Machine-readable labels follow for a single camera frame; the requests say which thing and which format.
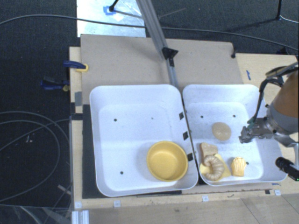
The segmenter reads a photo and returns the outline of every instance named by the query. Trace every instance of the wooden table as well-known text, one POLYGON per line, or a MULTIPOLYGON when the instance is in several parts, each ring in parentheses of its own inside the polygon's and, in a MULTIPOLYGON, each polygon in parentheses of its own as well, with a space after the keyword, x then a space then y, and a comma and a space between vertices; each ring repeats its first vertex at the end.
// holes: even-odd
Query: wooden table
MULTIPOLYGON (((70 60, 81 62, 81 48, 70 48, 70 60)), ((289 65, 294 56, 236 54, 244 84, 259 86, 272 68, 289 65)), ((70 70, 71 102, 82 113, 78 94, 82 92, 82 74, 70 70)), ((268 85, 265 101, 270 104, 279 88, 268 85)), ((260 183, 226 187, 196 186, 171 196, 126 196, 117 198, 82 198, 82 127, 81 120, 71 122, 71 157, 73 203, 75 210, 89 210, 90 223, 297 223, 299 219, 299 183, 287 177, 280 183, 260 183), (121 207, 115 208, 114 202, 121 207)), ((281 146, 283 156, 294 160, 292 148, 281 146)))

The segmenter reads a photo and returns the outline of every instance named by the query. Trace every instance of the plywood board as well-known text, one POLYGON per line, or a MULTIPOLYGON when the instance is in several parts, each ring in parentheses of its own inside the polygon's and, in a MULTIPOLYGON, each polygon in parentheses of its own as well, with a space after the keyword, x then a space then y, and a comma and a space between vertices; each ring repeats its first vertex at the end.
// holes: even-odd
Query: plywood board
POLYGON ((297 223, 299 214, 281 196, 251 197, 242 201, 259 224, 297 223))
MULTIPOLYGON (((81 48, 70 47, 70 60, 81 62, 81 48)), ((75 112, 82 113, 82 100, 78 101, 76 94, 82 94, 82 73, 76 69, 70 69, 71 103, 75 104, 75 112)))
POLYGON ((106 224, 257 224, 241 200, 90 210, 90 223, 106 224))
POLYGON ((296 194, 286 194, 282 197, 296 210, 299 214, 299 193, 296 194))
MULTIPOLYGON (((174 61, 181 91, 188 84, 242 84, 231 43, 167 42, 179 50, 174 61)), ((166 63, 150 38, 82 35, 81 59, 89 66, 82 74, 83 104, 99 85, 169 84, 166 63)))

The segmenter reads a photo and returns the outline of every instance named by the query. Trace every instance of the black cable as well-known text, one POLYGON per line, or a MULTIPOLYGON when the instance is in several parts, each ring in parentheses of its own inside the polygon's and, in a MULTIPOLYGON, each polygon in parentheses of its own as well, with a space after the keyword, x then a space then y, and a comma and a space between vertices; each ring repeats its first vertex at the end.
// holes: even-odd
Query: black cable
POLYGON ((21 120, 11 120, 11 121, 1 122, 0 125, 3 125, 3 124, 9 124, 9 123, 15 123, 15 122, 32 123, 32 124, 36 124, 36 125, 43 126, 45 129, 47 129, 47 130, 53 135, 53 137, 54 137, 54 139, 55 139, 55 141, 56 141, 56 144, 57 144, 57 161, 56 161, 56 163, 55 163, 54 168, 53 168, 52 171, 50 172, 50 174, 48 174, 48 176, 47 176, 46 178, 44 178, 41 182, 39 182, 39 183, 36 184, 35 186, 33 186, 33 187, 31 187, 31 188, 29 188, 29 189, 27 189, 27 190, 25 190, 25 191, 22 191, 22 192, 20 192, 20 193, 15 194, 15 195, 12 195, 12 196, 5 197, 5 198, 3 198, 3 199, 0 199, 0 203, 3 202, 3 201, 6 201, 6 200, 12 199, 12 198, 14 198, 14 197, 23 195, 23 194, 25 194, 25 193, 27 193, 27 192, 30 192, 30 191, 32 191, 33 189, 35 189, 35 188, 41 186, 44 182, 46 182, 46 181, 53 175, 53 173, 55 172, 55 170, 56 170, 56 168, 57 168, 57 166, 58 166, 59 160, 60 160, 60 144, 59 144, 59 141, 58 141, 57 136, 54 134, 54 132, 53 132, 51 129, 49 129, 47 126, 45 126, 45 125, 43 125, 43 124, 41 124, 41 123, 39 123, 39 122, 35 122, 35 121, 31 121, 31 120, 22 120, 22 119, 21 119, 21 120))
POLYGON ((46 119, 48 121, 50 121, 52 124, 54 124, 64 135, 64 137, 66 138, 67 142, 70 143, 69 138, 67 137, 66 133, 64 132, 64 130, 60 127, 59 124, 57 124, 57 122, 53 121, 52 119, 49 119, 48 117, 41 115, 41 114, 37 114, 37 113, 32 113, 32 112, 27 112, 27 111, 6 111, 6 112, 0 112, 0 115, 2 114, 11 114, 11 113, 20 113, 20 114, 30 114, 30 115, 35 115, 38 117, 41 117, 43 119, 46 119))
POLYGON ((117 23, 110 23, 110 22, 103 22, 103 21, 93 21, 93 20, 82 19, 82 18, 77 18, 77 17, 69 17, 69 16, 62 16, 62 15, 54 15, 54 14, 31 14, 31 15, 14 17, 14 18, 0 22, 0 25, 3 25, 5 23, 11 22, 11 21, 15 21, 18 19, 27 18, 27 17, 55 17, 55 18, 65 18, 65 19, 77 20, 77 21, 86 21, 86 22, 97 23, 97 24, 102 24, 102 25, 118 26, 118 27, 145 28, 144 26, 117 24, 117 23))
POLYGON ((282 77, 277 77, 276 79, 272 78, 272 79, 265 79, 261 85, 260 85, 260 88, 259 88, 259 97, 258 97, 258 102, 257 102, 257 106, 256 106, 256 113, 253 115, 253 117, 248 120, 248 124, 249 124, 249 127, 252 127, 254 125, 254 123, 256 122, 256 119, 257 119, 257 115, 258 115, 258 111, 261 107, 261 103, 262 103, 262 100, 263 100, 263 96, 264 96, 264 90, 265 90, 265 87, 266 85, 270 83, 270 84, 275 84, 275 85, 278 85, 279 87, 282 87, 284 81, 282 79, 282 77))
POLYGON ((208 32, 208 33, 219 33, 219 34, 225 34, 225 35, 235 35, 235 36, 240 36, 240 37, 245 37, 245 38, 249 38, 249 39, 254 39, 254 40, 258 40, 258 41, 262 41, 262 42, 268 42, 268 43, 272 43, 275 45, 279 45, 279 46, 284 46, 287 48, 290 48, 292 50, 295 51, 299 51, 298 49, 288 46, 288 45, 284 45, 282 43, 278 43, 278 42, 273 42, 267 39, 263 39, 263 38, 259 38, 259 37, 254 37, 254 36, 250 36, 250 35, 243 35, 243 34, 239 34, 239 33, 232 33, 232 32, 222 32, 222 31, 213 31, 213 30, 202 30, 202 29, 192 29, 192 28, 162 28, 164 30, 178 30, 178 31, 193 31, 193 32, 208 32))
POLYGON ((282 15, 279 16, 282 20, 285 20, 285 21, 290 21, 290 22, 294 22, 294 23, 299 23, 298 21, 294 21, 294 20, 291 20, 291 19, 287 19, 287 18, 284 18, 282 15))
MULTIPOLYGON (((61 120, 56 121, 55 123, 59 123, 59 122, 63 122, 63 121, 69 121, 69 119, 61 119, 61 120)), ((27 136, 27 135, 29 135, 29 134, 35 132, 35 131, 38 131, 38 130, 40 130, 40 129, 43 129, 43 127, 39 127, 39 128, 34 129, 34 130, 31 130, 31 131, 29 131, 28 133, 25 133, 25 134, 23 134, 22 136, 16 138, 15 140, 9 142, 8 144, 6 144, 6 145, 3 146, 2 148, 0 148, 0 152, 1 152, 3 149, 5 149, 6 147, 8 147, 9 145, 12 145, 12 144, 15 143, 16 141, 20 140, 21 138, 23 138, 23 137, 25 137, 25 136, 27 136)))
POLYGON ((27 208, 25 207, 20 207, 24 212, 26 212, 29 216, 31 216, 31 218, 37 223, 37 224, 43 224, 41 222, 41 220, 36 216, 34 215, 31 211, 29 211, 27 208))
MULTIPOLYGON (((64 192, 60 195, 60 197, 57 199, 57 201, 55 202, 54 206, 51 208, 56 208, 56 206, 58 205, 58 203, 60 202, 60 200, 63 198, 63 196, 67 193, 67 191, 70 189, 70 187, 72 186, 72 182, 70 183, 70 185, 64 190, 64 192)), ((50 215, 47 216, 47 218, 45 219, 45 221, 43 222, 43 224, 46 224, 48 219, 49 219, 50 215)))
MULTIPOLYGON (((15 21, 15 20, 18 20, 18 19, 28 18, 28 17, 55 17, 55 18, 64 18, 64 19, 71 19, 71 20, 77 20, 77 21, 86 21, 86 22, 103 24, 103 25, 119 26, 119 27, 146 28, 145 26, 117 24, 117 23, 102 22, 102 21, 93 21, 93 20, 82 19, 82 18, 77 18, 77 17, 62 16, 62 15, 53 15, 53 14, 31 14, 31 15, 24 15, 24 16, 14 17, 14 18, 11 18, 11 19, 8 19, 8 20, 0 22, 0 25, 3 25, 5 23, 11 22, 11 21, 15 21)), ((249 39, 255 39, 255 40, 259 40, 259 41, 263 41, 263 42, 269 42, 269 43, 272 43, 272 44, 275 44, 275 45, 279 45, 279 46, 287 47, 287 48, 295 50, 295 51, 299 51, 298 49, 296 49, 294 47, 291 47, 291 46, 288 46, 288 45, 285 45, 285 44, 282 44, 282 43, 278 43, 278 42, 270 41, 270 40, 267 40, 267 39, 250 36, 250 35, 243 35, 243 34, 239 34, 239 33, 222 32, 222 31, 214 31, 214 30, 204 30, 204 29, 192 29, 192 28, 170 28, 170 27, 162 27, 162 29, 163 30, 209 32, 209 33, 219 33, 219 34, 226 34, 226 35, 235 35, 235 36, 245 37, 245 38, 249 38, 249 39)))

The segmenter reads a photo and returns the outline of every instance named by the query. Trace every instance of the dark carpet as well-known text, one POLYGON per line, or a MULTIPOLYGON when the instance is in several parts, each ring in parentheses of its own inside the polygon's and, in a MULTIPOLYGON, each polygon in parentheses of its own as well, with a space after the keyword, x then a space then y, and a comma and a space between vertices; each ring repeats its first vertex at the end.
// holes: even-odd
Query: dark carpet
MULTIPOLYGON (((276 20, 278 0, 152 0, 164 27, 197 28, 232 32, 268 39, 295 49, 298 55, 298 24, 276 20)), ((281 15, 298 21, 299 0, 284 0, 281 15)), ((0 0, 0 22, 26 14, 76 16, 76 0, 0 0)), ((27 111, 52 120, 70 115, 69 93, 45 91, 40 87, 44 76, 68 79, 63 60, 70 46, 78 46, 76 22, 57 18, 25 18, 0 26, 0 66, 2 70, 0 112, 27 111)), ((167 38, 232 42, 237 52, 275 54, 284 46, 236 35, 213 32, 169 31, 167 38)), ((41 117, 28 114, 0 114, 0 123, 31 120, 48 124, 41 117)), ((68 134, 68 122, 61 124, 68 134)), ((38 125, 16 122, 0 126, 0 149, 38 125)), ((53 206, 63 191, 58 185, 70 185, 69 144, 62 132, 49 126, 60 145, 58 166, 47 181, 18 197, 42 181, 55 167, 58 149, 47 129, 36 131, 0 151, 0 203, 26 206, 53 206)), ((64 195, 58 207, 66 207, 70 197, 64 195)))

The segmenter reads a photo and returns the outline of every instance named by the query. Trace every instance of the metal bracket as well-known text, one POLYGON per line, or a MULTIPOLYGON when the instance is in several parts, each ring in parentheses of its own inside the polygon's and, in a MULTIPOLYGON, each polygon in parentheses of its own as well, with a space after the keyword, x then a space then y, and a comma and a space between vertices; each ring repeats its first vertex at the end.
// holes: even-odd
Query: metal bracket
POLYGON ((163 56, 164 56, 165 60, 167 60, 167 59, 169 60, 169 65, 171 67, 174 67, 173 58, 178 53, 178 50, 170 49, 168 47, 163 47, 162 48, 162 53, 163 53, 163 56))

